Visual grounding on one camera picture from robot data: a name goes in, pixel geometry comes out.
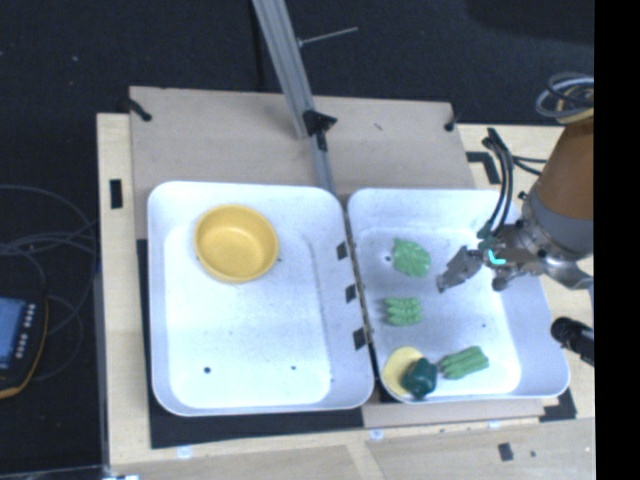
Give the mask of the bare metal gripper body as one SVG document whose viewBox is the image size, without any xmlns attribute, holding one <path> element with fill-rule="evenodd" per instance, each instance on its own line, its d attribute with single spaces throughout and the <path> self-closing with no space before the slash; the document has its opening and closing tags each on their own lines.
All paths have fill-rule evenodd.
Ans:
<svg viewBox="0 0 640 480">
<path fill-rule="evenodd" d="M 491 231 L 478 244 L 484 264 L 494 271 L 491 283 L 496 292 L 506 290 L 511 282 L 523 276 L 541 276 L 543 257 L 530 233 L 529 223 L 520 218 Z"/>
</svg>

